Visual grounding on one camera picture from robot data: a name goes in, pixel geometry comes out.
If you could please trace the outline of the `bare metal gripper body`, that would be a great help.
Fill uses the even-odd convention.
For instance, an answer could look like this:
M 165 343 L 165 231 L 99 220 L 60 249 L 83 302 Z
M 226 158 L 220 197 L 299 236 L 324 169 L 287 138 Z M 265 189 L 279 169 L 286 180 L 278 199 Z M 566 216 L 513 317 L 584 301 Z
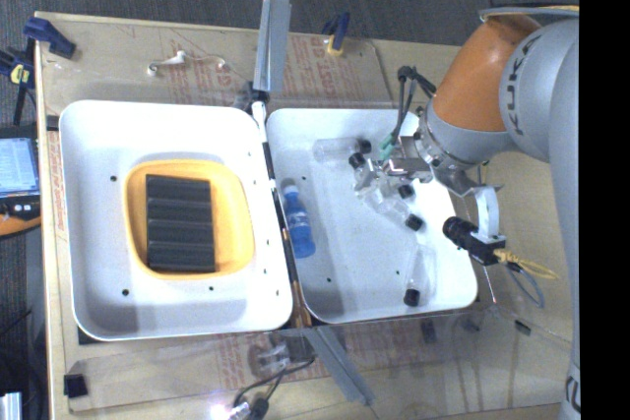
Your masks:
M 413 162 L 414 174 L 406 179 L 418 179 L 421 183 L 428 183 L 440 173 L 440 159 L 431 150 L 433 145 L 424 133 L 415 132 L 411 135 L 398 136 L 395 148 L 390 158 L 405 158 Z

